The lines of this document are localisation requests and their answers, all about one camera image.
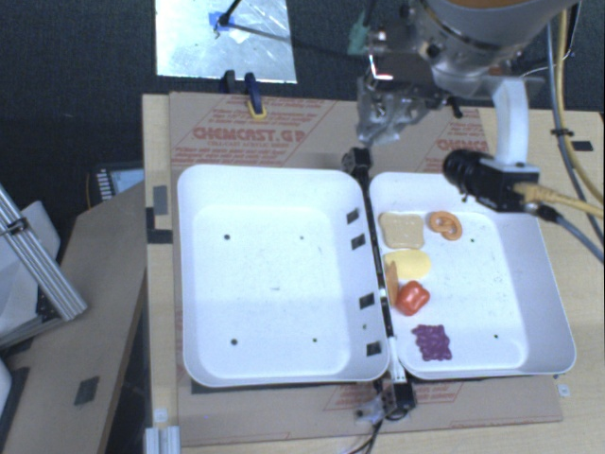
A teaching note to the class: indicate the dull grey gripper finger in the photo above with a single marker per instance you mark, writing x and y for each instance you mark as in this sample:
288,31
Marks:
371,121
404,114

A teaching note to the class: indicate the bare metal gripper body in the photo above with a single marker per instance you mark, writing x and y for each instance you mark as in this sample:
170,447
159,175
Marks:
406,59

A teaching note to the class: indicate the brown cardboard board red print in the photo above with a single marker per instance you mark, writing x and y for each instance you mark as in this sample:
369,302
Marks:
283,126

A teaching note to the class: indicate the tan toast slice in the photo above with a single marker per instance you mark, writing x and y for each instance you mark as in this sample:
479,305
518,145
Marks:
402,230

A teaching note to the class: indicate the orange pretzel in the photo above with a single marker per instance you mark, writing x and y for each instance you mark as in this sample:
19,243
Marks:
445,225

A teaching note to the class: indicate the thin black and white rod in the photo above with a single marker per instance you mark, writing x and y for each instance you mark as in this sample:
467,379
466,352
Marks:
378,258

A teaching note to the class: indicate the yellow oval toy food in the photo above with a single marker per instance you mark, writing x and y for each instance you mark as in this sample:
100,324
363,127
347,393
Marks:
409,263

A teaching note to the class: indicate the thin orange toy slice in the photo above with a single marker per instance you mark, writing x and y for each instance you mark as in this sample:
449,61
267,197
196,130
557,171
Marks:
392,283

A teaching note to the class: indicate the red bell pepper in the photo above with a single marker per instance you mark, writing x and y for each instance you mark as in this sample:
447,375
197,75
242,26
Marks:
412,297

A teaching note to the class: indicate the white plastic tray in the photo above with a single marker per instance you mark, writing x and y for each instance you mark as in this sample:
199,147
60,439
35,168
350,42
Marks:
264,282
491,291

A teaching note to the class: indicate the purple grapes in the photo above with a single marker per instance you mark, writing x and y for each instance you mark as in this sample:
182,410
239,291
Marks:
432,342

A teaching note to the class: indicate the black cylinder on white bracket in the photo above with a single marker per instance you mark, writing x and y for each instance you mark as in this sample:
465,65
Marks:
491,178

